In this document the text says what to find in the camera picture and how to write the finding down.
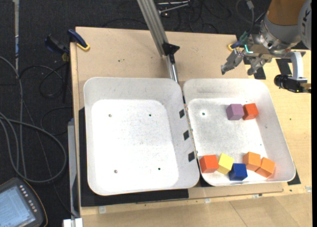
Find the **cube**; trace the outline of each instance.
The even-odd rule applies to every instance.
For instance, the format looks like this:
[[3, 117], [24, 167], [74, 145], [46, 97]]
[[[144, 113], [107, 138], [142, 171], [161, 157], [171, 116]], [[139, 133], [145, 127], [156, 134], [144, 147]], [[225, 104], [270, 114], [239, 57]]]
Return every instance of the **cube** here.
[[221, 153], [219, 156], [219, 168], [218, 168], [218, 172], [222, 173], [222, 174], [227, 174], [229, 171], [231, 171], [232, 168], [232, 164], [233, 164], [233, 158]]
[[244, 120], [254, 119], [259, 115], [259, 111], [255, 103], [245, 104], [243, 106], [243, 111], [244, 115], [242, 118]]
[[230, 104], [226, 108], [226, 113], [228, 120], [240, 120], [244, 115], [243, 106], [242, 104]]
[[229, 179], [231, 181], [242, 181], [248, 176], [247, 168], [245, 164], [234, 163], [232, 169], [229, 172]]
[[216, 155], [203, 156], [199, 159], [199, 164], [202, 173], [212, 173], [219, 168]]
[[260, 154], [248, 152], [243, 156], [242, 162], [246, 165], [248, 170], [256, 171], [261, 166]]
[[262, 175], [263, 177], [269, 177], [273, 174], [274, 168], [275, 162], [263, 157], [261, 161], [261, 167], [256, 170], [256, 173]]

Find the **black cable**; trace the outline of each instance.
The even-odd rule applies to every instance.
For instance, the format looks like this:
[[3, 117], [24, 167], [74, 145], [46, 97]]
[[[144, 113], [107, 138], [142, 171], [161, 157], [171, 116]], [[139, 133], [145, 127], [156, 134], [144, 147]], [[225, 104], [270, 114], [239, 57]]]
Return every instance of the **black cable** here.
[[229, 9], [227, 9], [226, 7], [224, 7], [220, 1], [217, 0], [217, 2], [219, 3], [219, 5], [220, 5], [222, 8], [224, 8], [224, 9], [228, 12], [228, 16], [226, 16], [226, 17], [217, 16], [216, 14], [212, 13], [212, 11], [210, 10], [210, 8], [208, 8], [205, 3], [203, 4], [203, 6], [206, 8], [206, 10], [207, 10], [211, 15], [213, 15], [214, 17], [216, 17], [216, 18], [218, 18], [218, 19], [228, 19], [228, 18], [230, 18], [230, 17], [232, 16], [231, 11], [230, 11]]
[[[249, 10], [251, 10], [251, 13], [252, 13], [252, 20], [251, 20], [251, 21], [247, 20], [247, 19], [239, 12], [238, 6], [239, 6], [239, 3], [240, 3], [241, 1], [245, 1], [247, 4], [249, 3], [249, 4], [248, 4], [248, 7], [249, 7]], [[252, 4], [252, 2], [251, 2], [250, 0], [237, 0], [236, 5], [235, 5], [235, 8], [236, 8], [237, 14], [238, 14], [243, 20], [245, 20], [246, 22], [248, 22], [248, 23], [251, 24], [250, 29], [249, 29], [249, 31], [248, 31], [248, 36], [249, 36], [249, 35], [251, 34], [251, 32], [252, 32], [252, 30], [253, 30], [253, 26], [254, 26], [254, 24], [255, 24], [253, 4]]]
[[[15, 170], [15, 172], [20, 176], [22, 177], [23, 179], [25, 179], [26, 181], [29, 181], [29, 182], [33, 182], [33, 183], [37, 183], [37, 184], [44, 184], [44, 183], [53, 183], [53, 186], [54, 186], [54, 189], [55, 189], [55, 192], [57, 194], [57, 197], [58, 199], [60, 200], [62, 206], [67, 210], [67, 212], [69, 212], [71, 215], [75, 216], [70, 210], [67, 209], [67, 207], [65, 206], [65, 204], [62, 202], [60, 196], [59, 196], [59, 193], [56, 189], [56, 186], [55, 186], [55, 180], [58, 179], [59, 177], [62, 176], [62, 174], [64, 173], [64, 171], [66, 170], [66, 165], [67, 165], [67, 154], [66, 154], [66, 151], [63, 147], [63, 145], [61, 144], [61, 142], [59, 142], [54, 136], [50, 135], [48, 132], [44, 131], [43, 129], [40, 129], [38, 127], [35, 126], [34, 124], [34, 121], [26, 107], [26, 104], [23, 100], [23, 89], [22, 89], [22, 82], [21, 82], [21, 75], [18, 74], [17, 70], [13, 67], [13, 65], [8, 61], [6, 60], [5, 58], [1, 57], [0, 56], [0, 59], [2, 59], [3, 61], [5, 61], [15, 72], [16, 74], [16, 78], [18, 79], [19, 81], [19, 86], [20, 86], [20, 95], [21, 95], [21, 108], [20, 108], [20, 121], [15, 121], [15, 120], [11, 120], [11, 119], [7, 119], [1, 112], [0, 112], [0, 124], [4, 130], [4, 133], [5, 133], [5, 137], [6, 137], [6, 141], [7, 141], [7, 145], [8, 145], [8, 152], [9, 152], [9, 158], [10, 158], [10, 162], [11, 162], [11, 165], [13, 167], [13, 169]], [[22, 110], [23, 110], [23, 104], [26, 108], [26, 111], [33, 123], [33, 125], [30, 125], [30, 124], [26, 124], [24, 122], [22, 122]], [[4, 119], [6, 121], [6, 123], [10, 126], [13, 134], [14, 134], [14, 138], [15, 138], [15, 141], [16, 141], [16, 145], [17, 145], [17, 166], [15, 166], [14, 164], [14, 161], [12, 159], [12, 153], [11, 153], [11, 147], [10, 147], [10, 141], [9, 141], [9, 136], [8, 136], [8, 133], [7, 133], [7, 130], [6, 130], [6, 127], [5, 127], [5, 124], [3, 123], [3, 121], [1, 119]], [[23, 164], [23, 167], [24, 167], [24, 175], [20, 173], [19, 169], [18, 169], [18, 166], [19, 166], [19, 162], [18, 162], [18, 159], [19, 159], [19, 148], [18, 148], [18, 142], [17, 142], [17, 135], [16, 135], [16, 132], [12, 126], [12, 123], [17, 123], [17, 124], [20, 124], [20, 137], [21, 137], [21, 140], [20, 140], [20, 143], [21, 143], [21, 154], [22, 154], [22, 164]], [[22, 127], [23, 126], [28, 126], [32, 129], [35, 129], [37, 132], [37, 136], [39, 138], [39, 141], [41, 143], [41, 147], [42, 147], [42, 150], [43, 150], [43, 153], [44, 153], [44, 156], [45, 156], [45, 160], [46, 160], [46, 164], [47, 164], [47, 167], [49, 169], [49, 174], [50, 174], [50, 177], [49, 179], [46, 179], [46, 180], [32, 180], [32, 179], [29, 179], [26, 177], [26, 170], [25, 170], [25, 162], [24, 162], [24, 153], [23, 153], [23, 145], [22, 145]], [[52, 173], [51, 173], [51, 170], [50, 170], [50, 167], [49, 167], [49, 163], [48, 163], [48, 159], [46, 157], [46, 154], [45, 154], [45, 151], [44, 151], [44, 148], [43, 148], [43, 144], [42, 144], [42, 141], [39, 137], [39, 134], [38, 134], [38, 131], [46, 134], [47, 136], [51, 137], [57, 144], [58, 146], [62, 149], [63, 151], [63, 155], [64, 155], [64, 163], [63, 163], [63, 166], [61, 168], [61, 170], [55, 175], [55, 176], [52, 176]]]
[[195, 31], [194, 31], [194, 29], [193, 29], [193, 27], [192, 27], [192, 23], [195, 23], [195, 22], [197, 22], [197, 20], [196, 21], [194, 21], [194, 22], [192, 22], [191, 21], [191, 11], [189, 11], [189, 13], [188, 13], [188, 23], [189, 23], [189, 28], [191, 29], [191, 31], [193, 32], [193, 33], [195, 33]]
[[204, 3], [204, 2], [205, 2], [205, 0], [194, 0], [194, 1], [192, 2], [192, 4], [190, 5], [191, 8], [193, 9], [193, 10], [192, 10], [193, 12], [195, 12], [195, 9], [199, 7], [199, 13], [198, 13], [197, 18], [196, 18], [195, 20], [193, 20], [192, 22], [189, 23], [189, 24], [190, 24], [190, 28], [191, 28], [191, 23], [195, 23], [195, 22], [197, 22], [199, 19], [201, 19], [202, 12], [203, 12], [203, 3]]
[[136, 19], [136, 18], [132, 18], [132, 17], [123, 17], [123, 18], [116, 18], [116, 19], [110, 20], [110, 21], [106, 22], [105, 24], [103, 24], [102, 26], [107, 26], [108, 24], [110, 24], [112, 22], [121, 21], [121, 20], [137, 21], [139, 23], [147, 25], [146, 22], [144, 22], [142, 20], [139, 20], [139, 19]]
[[64, 173], [64, 171], [66, 170], [66, 166], [67, 166], [67, 154], [66, 154], [66, 151], [63, 147], [63, 145], [61, 144], [61, 142], [55, 138], [54, 136], [52, 136], [50, 133], [46, 132], [45, 130], [42, 130], [41, 128], [39, 127], [36, 127], [34, 125], [31, 125], [31, 124], [27, 124], [27, 123], [24, 123], [24, 122], [19, 122], [17, 120], [12, 120], [12, 119], [8, 119], [7, 117], [5, 117], [1, 112], [0, 112], [0, 119], [4, 119], [8, 124], [9, 123], [16, 123], [16, 124], [20, 124], [20, 125], [23, 125], [23, 126], [26, 126], [26, 127], [29, 127], [29, 128], [32, 128], [34, 130], [37, 130], [45, 135], [47, 135], [48, 137], [50, 137], [53, 141], [56, 142], [56, 144], [61, 148], [62, 152], [63, 152], [63, 156], [64, 156], [64, 162], [63, 162], [63, 165], [62, 165], [62, 168], [60, 169], [60, 171], [53, 177], [51, 178], [48, 178], [48, 179], [44, 179], [44, 180], [34, 180], [34, 179], [30, 179], [30, 178], [27, 178], [26, 176], [24, 176], [22, 173], [19, 172], [19, 170], [16, 168], [16, 166], [14, 165], [14, 162], [13, 162], [13, 159], [12, 159], [12, 153], [11, 153], [11, 150], [10, 150], [10, 140], [9, 140], [9, 137], [8, 137], [8, 134], [7, 134], [7, 131], [6, 131], [6, 128], [4, 127], [4, 130], [5, 130], [5, 135], [6, 135], [6, 140], [7, 140], [7, 145], [8, 145], [8, 149], [9, 149], [9, 157], [10, 157], [10, 161], [11, 161], [11, 164], [12, 164], [12, 167], [13, 169], [15, 170], [15, 172], [23, 179], [25, 179], [26, 181], [28, 182], [31, 182], [31, 183], [35, 183], [35, 184], [48, 184], [48, 183], [51, 183], [53, 181], [55, 181], [56, 179], [60, 178], [61, 175]]
[[180, 26], [182, 24], [182, 15], [180, 11], [177, 9], [177, 17], [178, 17], [178, 24], [177, 26], [173, 29], [173, 31], [178, 31], [180, 29]]
[[[54, 109], [49, 110], [48, 112], [46, 112], [46, 113], [42, 116], [41, 121], [40, 121], [41, 128], [42, 128], [44, 131], [46, 131], [46, 130], [43, 128], [43, 119], [46, 117], [46, 115], [48, 115], [48, 114], [50, 114], [50, 113], [52, 113], [52, 112], [54, 112], [54, 111], [56, 111], [56, 110], [60, 110], [60, 109], [70, 109], [70, 108], [72, 108], [72, 106], [57, 107], [57, 108], [54, 108]], [[58, 136], [58, 135], [62, 135], [62, 134], [65, 134], [65, 133], [67, 133], [67, 130], [65, 130], [65, 131], [63, 131], [63, 132], [61, 132], [61, 133], [56, 133], [56, 134], [50, 133], [50, 134], [53, 135], [53, 136]]]
[[218, 32], [218, 29], [213, 25], [213, 24], [211, 24], [211, 23], [203, 23], [203, 26], [204, 25], [209, 25], [209, 26], [211, 26], [211, 27], [213, 27], [215, 30], [216, 30], [216, 33], [218, 34], [219, 32]]
[[[63, 65], [57, 67], [56, 69], [52, 69], [52, 68], [50, 68], [50, 67], [48, 67], [48, 66], [43, 66], [43, 65], [33, 65], [33, 66], [29, 66], [29, 67], [23, 69], [23, 70], [20, 72], [19, 77], [22, 78], [22, 75], [23, 75], [27, 70], [29, 70], [29, 69], [31, 69], [31, 68], [39, 67], [39, 68], [45, 68], [45, 69], [50, 70], [50, 73], [48, 73], [48, 74], [41, 80], [41, 82], [40, 82], [40, 84], [39, 84], [39, 92], [40, 92], [40, 94], [41, 94], [44, 98], [56, 98], [56, 97], [58, 97], [58, 96], [65, 90], [65, 89], [64, 89], [64, 86], [66, 86], [66, 85], [64, 84], [64, 79], [63, 79], [63, 77], [60, 76], [60, 75], [57, 73], [57, 71], [60, 70], [61, 68], [63, 68], [64, 66], [66, 66], [66, 65], [67, 65], [67, 63], [64, 63]], [[45, 80], [46, 80], [51, 74], [53, 74], [53, 73], [54, 73], [55, 75], [57, 75], [57, 76], [59, 77], [59, 79], [61, 79], [61, 86], [60, 86], [60, 88], [58, 89], [57, 92], [52, 93], [52, 94], [46, 94], [46, 93], [44, 93], [44, 92], [42, 91], [42, 86], [43, 86], [43, 83], [45, 82]]]

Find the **wooden platform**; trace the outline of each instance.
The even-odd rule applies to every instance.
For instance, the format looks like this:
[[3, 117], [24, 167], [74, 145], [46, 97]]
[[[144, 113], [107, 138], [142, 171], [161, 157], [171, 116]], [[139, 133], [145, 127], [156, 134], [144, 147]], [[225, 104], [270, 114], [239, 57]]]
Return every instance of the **wooden platform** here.
[[[78, 150], [78, 111], [84, 107], [83, 85], [91, 77], [168, 77], [149, 31], [77, 27], [90, 44], [88, 52], [71, 44], [74, 122]], [[180, 85], [191, 78], [248, 78], [247, 65], [221, 74], [220, 65], [230, 54], [233, 35], [167, 32], [175, 54]], [[304, 60], [304, 76], [311, 78], [311, 52]], [[287, 182], [189, 189], [189, 199], [148, 203], [80, 207], [85, 227], [101, 226], [312, 226], [311, 94], [279, 89], [280, 74], [273, 60], [264, 66], [271, 97], [300, 184]]]

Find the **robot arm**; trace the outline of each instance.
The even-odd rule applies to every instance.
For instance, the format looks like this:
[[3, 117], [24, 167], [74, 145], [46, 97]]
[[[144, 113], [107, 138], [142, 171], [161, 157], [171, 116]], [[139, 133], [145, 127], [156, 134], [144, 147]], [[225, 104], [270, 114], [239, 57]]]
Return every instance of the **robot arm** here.
[[276, 76], [274, 82], [293, 92], [309, 92], [310, 85], [302, 75], [303, 52], [291, 50], [300, 41], [311, 50], [312, 0], [272, 0], [261, 22], [259, 34], [243, 35], [239, 45], [231, 45], [232, 53], [221, 66], [222, 74], [234, 69], [245, 58], [250, 61], [248, 75], [271, 62], [273, 57], [291, 58], [293, 76]]

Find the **purple block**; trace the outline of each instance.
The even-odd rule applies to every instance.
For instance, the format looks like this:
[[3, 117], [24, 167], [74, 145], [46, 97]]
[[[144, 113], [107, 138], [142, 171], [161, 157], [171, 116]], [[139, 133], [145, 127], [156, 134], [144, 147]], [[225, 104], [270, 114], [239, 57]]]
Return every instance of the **purple block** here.
[[241, 104], [231, 104], [226, 108], [228, 120], [239, 120], [243, 117], [244, 111]]

